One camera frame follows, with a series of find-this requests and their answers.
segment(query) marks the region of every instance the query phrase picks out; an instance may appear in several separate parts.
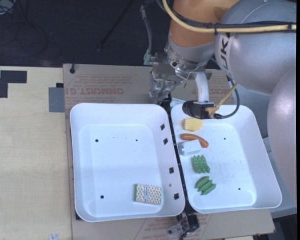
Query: yellow sponge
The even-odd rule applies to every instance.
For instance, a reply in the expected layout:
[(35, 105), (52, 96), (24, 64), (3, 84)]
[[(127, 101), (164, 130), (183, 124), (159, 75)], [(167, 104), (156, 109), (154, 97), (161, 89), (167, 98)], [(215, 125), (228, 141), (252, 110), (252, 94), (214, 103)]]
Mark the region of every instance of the yellow sponge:
[(195, 132), (200, 130), (202, 125), (204, 124), (202, 119), (190, 117), (184, 119), (184, 129), (187, 131)]

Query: wooden surface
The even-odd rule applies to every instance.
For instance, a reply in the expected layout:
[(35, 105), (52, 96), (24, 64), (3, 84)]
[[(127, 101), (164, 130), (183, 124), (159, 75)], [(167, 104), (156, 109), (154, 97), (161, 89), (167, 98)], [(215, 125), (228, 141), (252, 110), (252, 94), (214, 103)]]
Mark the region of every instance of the wooden surface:
[(62, 68), (0, 67), (27, 71), (0, 98), (0, 240), (72, 238), (64, 113), (49, 112), (49, 87)]

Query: cardboard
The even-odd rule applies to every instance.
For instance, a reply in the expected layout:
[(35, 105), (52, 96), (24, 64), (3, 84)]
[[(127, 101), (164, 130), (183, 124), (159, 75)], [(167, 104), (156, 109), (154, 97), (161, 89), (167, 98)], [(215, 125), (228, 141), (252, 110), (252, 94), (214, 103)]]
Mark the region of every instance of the cardboard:
[[(63, 65), (65, 122), (69, 167), (69, 187), (73, 240), (169, 240), (167, 229), (178, 221), (175, 216), (141, 219), (124, 219), (102, 222), (86, 222), (76, 216), (74, 204), (74, 178), (69, 114), (78, 103), (153, 103), (149, 97), (151, 67), (75, 64)], [(208, 80), (209, 99), (217, 103), (228, 92), (226, 76), (211, 69)], [(196, 100), (198, 92), (194, 80), (187, 80), (172, 93), (174, 102)], [(223, 104), (233, 104), (231, 95)], [(200, 227), (187, 235), (189, 240), (212, 240), (270, 234), (275, 231), (268, 209), (254, 209), (199, 214)]]

